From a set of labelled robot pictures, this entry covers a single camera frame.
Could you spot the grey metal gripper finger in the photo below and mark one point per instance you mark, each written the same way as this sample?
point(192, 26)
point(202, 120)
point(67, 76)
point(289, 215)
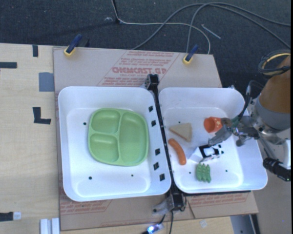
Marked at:
point(226, 122)
point(221, 135)

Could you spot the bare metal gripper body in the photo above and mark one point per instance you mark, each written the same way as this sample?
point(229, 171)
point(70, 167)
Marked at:
point(263, 133)

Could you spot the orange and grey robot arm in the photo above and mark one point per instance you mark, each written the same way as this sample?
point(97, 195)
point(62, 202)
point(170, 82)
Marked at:
point(276, 94)

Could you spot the orange cup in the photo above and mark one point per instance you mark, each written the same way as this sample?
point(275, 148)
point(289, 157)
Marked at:
point(211, 125)

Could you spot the white and black carton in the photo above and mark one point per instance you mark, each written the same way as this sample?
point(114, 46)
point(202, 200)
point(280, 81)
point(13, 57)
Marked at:
point(210, 152)

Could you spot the white plastic tray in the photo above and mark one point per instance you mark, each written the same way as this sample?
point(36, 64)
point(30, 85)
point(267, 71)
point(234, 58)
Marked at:
point(200, 101)
point(107, 181)

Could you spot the tan triangular bread slice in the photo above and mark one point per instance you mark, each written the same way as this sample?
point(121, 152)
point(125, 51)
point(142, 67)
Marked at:
point(184, 131)

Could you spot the green pea pods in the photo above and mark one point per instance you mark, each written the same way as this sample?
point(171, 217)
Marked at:
point(203, 172)

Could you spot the orange sausage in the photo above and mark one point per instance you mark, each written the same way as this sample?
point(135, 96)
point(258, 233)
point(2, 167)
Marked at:
point(179, 152)

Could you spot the thin black rod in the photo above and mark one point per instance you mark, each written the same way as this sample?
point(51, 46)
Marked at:
point(164, 135)

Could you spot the green divided plate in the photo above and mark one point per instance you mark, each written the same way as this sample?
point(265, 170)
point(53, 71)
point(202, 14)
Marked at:
point(131, 140)

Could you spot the brown cardboard board, red print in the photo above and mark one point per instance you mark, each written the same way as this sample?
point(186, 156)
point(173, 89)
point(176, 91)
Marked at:
point(88, 67)

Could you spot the black cylinder on white bracket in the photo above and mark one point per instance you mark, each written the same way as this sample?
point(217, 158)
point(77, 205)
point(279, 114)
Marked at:
point(276, 166)

